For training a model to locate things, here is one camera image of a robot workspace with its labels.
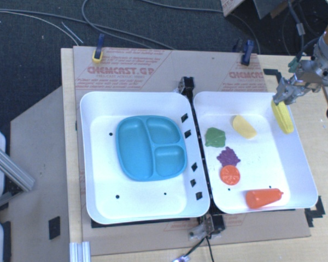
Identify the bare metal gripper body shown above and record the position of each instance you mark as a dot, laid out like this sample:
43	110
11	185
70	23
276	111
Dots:
309	75

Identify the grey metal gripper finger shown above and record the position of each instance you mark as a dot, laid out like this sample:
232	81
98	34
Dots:
292	96
280	94

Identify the yellow corn cob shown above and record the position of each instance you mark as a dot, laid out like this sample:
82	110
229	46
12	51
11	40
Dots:
283	117

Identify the yellow lemon slice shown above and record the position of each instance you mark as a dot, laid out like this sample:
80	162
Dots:
244	127

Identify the white plastic tray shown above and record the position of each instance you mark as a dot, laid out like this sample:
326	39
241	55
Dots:
142	201
262	162

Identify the green lettuce leaf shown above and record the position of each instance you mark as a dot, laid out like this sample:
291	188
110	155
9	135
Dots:
215	138

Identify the purple grapes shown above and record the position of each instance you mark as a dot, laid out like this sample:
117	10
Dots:
228	157

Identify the thin black rod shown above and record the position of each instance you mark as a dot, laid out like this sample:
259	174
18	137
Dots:
200	140

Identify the orange slice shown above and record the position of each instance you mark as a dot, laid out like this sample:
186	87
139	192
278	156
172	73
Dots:
229	175

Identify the orange carrot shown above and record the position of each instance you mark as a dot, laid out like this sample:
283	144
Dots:
261	199

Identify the brown cardboard board red print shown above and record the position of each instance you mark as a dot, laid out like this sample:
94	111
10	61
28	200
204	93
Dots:
158	64

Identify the blue divided plate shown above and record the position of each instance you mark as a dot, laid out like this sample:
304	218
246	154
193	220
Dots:
136	151

